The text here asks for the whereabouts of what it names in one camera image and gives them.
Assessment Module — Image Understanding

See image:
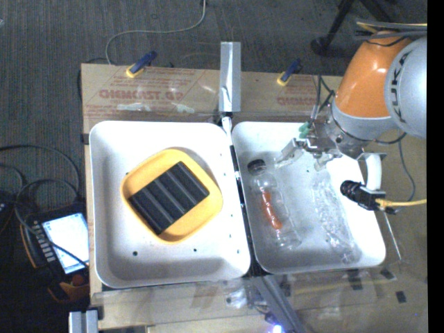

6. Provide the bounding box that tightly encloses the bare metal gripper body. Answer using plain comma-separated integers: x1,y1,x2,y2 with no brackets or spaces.
304,121,366,160

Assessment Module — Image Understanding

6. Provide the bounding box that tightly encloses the yellow plate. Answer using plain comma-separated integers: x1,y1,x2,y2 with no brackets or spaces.
119,147,224,245

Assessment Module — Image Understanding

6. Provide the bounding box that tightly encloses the white plastic tray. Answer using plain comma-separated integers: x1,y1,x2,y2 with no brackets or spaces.
88,119,252,289
230,120,387,276

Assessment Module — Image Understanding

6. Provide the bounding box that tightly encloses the clear bottle with black cap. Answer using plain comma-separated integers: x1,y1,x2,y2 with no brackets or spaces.
246,158,303,251

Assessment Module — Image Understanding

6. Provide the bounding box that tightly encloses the black cylinder on white bracket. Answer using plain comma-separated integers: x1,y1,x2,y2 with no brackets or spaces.
339,152,388,212

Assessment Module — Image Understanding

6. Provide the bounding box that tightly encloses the black ribbed block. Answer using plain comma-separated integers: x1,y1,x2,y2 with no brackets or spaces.
127,161,211,237

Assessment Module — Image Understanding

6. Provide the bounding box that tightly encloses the black office chair base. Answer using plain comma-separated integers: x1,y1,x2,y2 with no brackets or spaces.
266,0,405,57

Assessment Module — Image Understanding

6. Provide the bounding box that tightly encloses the crumpled clear plastic bottle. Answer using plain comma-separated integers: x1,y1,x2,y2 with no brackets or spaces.
309,169,362,265

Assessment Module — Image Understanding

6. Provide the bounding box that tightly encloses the brown cardboard board, red print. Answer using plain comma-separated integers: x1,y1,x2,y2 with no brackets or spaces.
80,62,428,333

